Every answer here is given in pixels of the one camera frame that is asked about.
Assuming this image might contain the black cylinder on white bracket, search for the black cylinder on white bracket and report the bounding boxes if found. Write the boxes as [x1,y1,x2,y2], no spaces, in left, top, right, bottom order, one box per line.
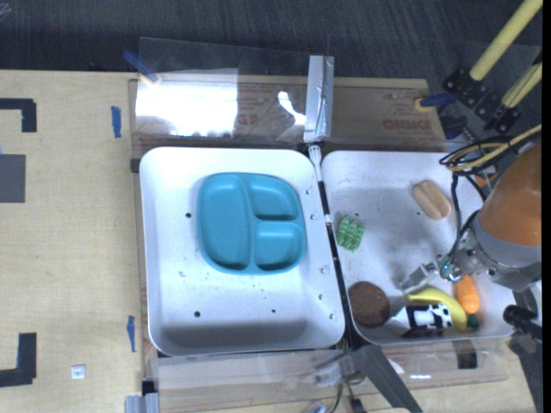
[502,280,542,343]

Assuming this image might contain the tan bread roll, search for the tan bread roll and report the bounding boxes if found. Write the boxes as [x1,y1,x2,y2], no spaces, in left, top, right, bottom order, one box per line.
[412,179,454,222]

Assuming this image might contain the brown cardboard board, red print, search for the brown cardboard board, red print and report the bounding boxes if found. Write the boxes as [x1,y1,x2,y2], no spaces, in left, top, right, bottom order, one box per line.
[127,77,510,404]

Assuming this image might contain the green grapes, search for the green grapes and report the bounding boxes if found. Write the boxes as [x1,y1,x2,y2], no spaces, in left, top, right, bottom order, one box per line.
[335,214,367,254]

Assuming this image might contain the black and white carton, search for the black and white carton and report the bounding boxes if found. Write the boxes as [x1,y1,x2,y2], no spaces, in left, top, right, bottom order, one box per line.
[401,302,454,340]

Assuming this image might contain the yellow banana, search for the yellow banana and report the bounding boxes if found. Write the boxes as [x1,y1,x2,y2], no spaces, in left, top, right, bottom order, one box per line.
[406,286,469,332]

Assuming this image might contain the brown biscuit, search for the brown biscuit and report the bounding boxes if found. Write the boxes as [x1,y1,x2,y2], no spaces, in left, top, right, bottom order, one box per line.
[347,280,392,329]

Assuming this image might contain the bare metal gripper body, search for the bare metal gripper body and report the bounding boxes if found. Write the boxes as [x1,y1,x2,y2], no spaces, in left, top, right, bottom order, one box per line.
[437,247,542,293]

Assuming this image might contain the orange carrot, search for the orange carrot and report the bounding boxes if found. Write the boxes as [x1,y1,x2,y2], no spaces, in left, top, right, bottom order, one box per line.
[453,274,481,330]

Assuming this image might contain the white plastic tray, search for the white plastic tray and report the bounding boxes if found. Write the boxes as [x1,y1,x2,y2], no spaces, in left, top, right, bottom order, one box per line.
[320,150,518,347]
[139,145,347,358]

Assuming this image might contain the blue divided plate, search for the blue divided plate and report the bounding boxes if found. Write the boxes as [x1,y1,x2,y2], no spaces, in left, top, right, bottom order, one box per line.
[195,171,308,275]

